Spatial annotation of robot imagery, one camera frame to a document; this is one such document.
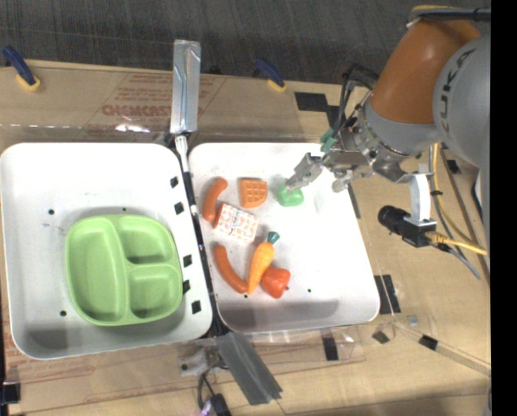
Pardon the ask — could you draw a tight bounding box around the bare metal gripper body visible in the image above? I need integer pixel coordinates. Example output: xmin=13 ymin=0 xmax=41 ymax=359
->
xmin=321 ymin=118 xmax=410 ymax=184

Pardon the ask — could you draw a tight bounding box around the black cylinder on white bracket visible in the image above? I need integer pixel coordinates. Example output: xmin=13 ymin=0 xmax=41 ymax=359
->
xmin=377 ymin=173 xmax=439 ymax=249

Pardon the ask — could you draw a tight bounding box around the white and orange carton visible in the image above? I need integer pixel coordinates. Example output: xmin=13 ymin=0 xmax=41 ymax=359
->
xmin=211 ymin=202 xmax=261 ymax=245

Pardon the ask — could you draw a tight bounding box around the brown cardboard board red print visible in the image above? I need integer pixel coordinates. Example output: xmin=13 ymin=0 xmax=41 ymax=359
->
xmin=0 ymin=58 xmax=492 ymax=416

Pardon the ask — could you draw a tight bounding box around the green toy pepper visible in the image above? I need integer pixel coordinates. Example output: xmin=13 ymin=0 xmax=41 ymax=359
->
xmin=275 ymin=184 xmax=306 ymax=208

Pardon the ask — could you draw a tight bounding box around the red toy pepper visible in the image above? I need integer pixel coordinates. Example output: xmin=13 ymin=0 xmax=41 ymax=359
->
xmin=260 ymin=266 xmax=293 ymax=300

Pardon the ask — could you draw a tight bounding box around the orange toy sausage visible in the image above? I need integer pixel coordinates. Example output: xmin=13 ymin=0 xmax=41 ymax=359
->
xmin=212 ymin=243 xmax=249 ymax=295
xmin=202 ymin=177 xmax=229 ymax=224

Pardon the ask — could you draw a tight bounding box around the orange toy waffle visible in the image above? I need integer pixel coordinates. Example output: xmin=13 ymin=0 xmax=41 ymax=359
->
xmin=238 ymin=178 xmax=269 ymax=210

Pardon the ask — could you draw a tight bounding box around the white plastic tray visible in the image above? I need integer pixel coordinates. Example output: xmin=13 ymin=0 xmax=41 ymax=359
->
xmin=187 ymin=141 xmax=381 ymax=335
xmin=0 ymin=141 xmax=214 ymax=361

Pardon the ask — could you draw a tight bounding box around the black block with thin wires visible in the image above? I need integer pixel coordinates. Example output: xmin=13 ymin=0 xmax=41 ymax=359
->
xmin=208 ymin=393 xmax=233 ymax=416

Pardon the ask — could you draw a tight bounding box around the orange toy carrot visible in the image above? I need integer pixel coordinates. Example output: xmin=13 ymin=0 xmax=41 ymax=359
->
xmin=246 ymin=231 xmax=281 ymax=296

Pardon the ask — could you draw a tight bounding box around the green divided plate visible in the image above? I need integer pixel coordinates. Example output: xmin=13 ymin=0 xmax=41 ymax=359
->
xmin=64 ymin=214 xmax=185 ymax=328

